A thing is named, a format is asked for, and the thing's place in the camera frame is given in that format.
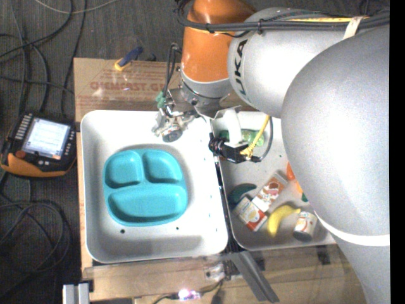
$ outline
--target banana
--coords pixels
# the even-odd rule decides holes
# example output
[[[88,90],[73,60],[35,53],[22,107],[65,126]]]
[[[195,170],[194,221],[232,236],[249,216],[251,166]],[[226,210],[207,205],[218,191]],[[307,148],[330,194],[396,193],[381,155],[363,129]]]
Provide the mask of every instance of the banana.
[[[271,213],[268,221],[267,221],[267,231],[270,233],[270,236],[274,238],[277,234],[278,227],[281,224],[281,221],[293,214],[299,213],[301,211],[300,208],[292,208],[290,205],[282,205],[275,209],[273,213]]]

